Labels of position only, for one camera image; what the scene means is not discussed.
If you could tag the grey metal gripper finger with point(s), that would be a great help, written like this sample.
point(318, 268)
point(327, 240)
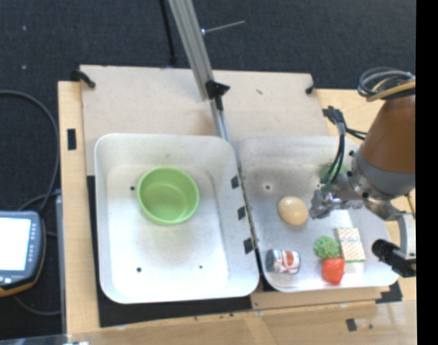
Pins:
point(321, 211)
point(320, 197)

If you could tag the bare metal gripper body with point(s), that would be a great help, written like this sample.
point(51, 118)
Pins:
point(362, 196)

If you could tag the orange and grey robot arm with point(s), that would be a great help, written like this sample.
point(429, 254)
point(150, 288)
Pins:
point(391, 146)

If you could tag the beige egg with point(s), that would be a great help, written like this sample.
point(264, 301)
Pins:
point(293, 210)

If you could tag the green broccoli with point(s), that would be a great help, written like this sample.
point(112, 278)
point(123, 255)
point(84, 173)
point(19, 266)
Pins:
point(326, 247)

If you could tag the white plastic tray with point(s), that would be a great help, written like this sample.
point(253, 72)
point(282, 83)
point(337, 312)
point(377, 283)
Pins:
point(287, 167)
point(176, 250)

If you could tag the white and orange patterned carton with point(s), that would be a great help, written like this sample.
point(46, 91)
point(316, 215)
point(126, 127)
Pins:
point(352, 244)

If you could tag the red toy pepper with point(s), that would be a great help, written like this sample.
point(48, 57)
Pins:
point(333, 271)

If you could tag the red and white can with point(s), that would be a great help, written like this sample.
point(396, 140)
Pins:
point(283, 261)

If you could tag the thin black and white rod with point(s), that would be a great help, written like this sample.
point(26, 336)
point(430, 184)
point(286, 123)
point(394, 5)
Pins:
point(248, 207)

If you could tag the green bowl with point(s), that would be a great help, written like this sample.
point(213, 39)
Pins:
point(168, 196)

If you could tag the pale wood board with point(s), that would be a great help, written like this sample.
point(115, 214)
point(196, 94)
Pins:
point(151, 102)

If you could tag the black cylinder on white bracket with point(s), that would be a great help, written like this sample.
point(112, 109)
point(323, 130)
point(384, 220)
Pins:
point(393, 255)

